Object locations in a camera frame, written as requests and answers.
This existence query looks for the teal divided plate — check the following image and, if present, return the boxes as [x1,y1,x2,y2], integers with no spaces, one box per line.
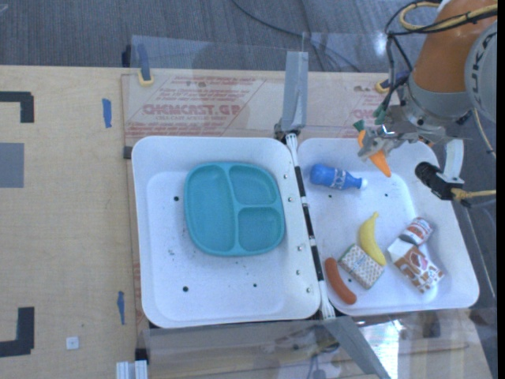
[183,161,286,257]

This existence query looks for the orange carrot with green top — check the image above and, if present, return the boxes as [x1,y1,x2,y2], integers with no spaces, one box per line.
[352,118,392,178]

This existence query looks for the red and white can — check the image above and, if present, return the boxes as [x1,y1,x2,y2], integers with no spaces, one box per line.
[398,216,435,247]

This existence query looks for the blue bottle with white cap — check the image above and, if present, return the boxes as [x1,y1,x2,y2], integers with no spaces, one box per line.
[309,163,369,191]

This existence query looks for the black cylinder on white bracket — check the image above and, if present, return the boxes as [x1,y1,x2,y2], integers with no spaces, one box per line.
[413,137,466,201]

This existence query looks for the brown cardboard board red print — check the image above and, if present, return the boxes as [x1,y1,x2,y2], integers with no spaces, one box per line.
[120,68,402,333]

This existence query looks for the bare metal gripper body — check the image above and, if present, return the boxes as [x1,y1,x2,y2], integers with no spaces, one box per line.
[365,103,450,145]

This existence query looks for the white and brown carton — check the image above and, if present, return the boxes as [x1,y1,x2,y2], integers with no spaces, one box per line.
[386,238,446,295]

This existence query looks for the beige patterned packet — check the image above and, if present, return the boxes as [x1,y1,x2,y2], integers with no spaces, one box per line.
[337,243,386,291]

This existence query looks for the yellow banana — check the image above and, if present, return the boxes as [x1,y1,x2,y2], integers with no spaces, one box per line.
[357,211,388,268]

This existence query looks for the orange-red sausage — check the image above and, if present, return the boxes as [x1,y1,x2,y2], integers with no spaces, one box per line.
[324,257,358,306]

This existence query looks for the white plastic tray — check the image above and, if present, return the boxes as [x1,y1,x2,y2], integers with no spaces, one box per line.
[130,135,322,329]
[296,137,481,317]

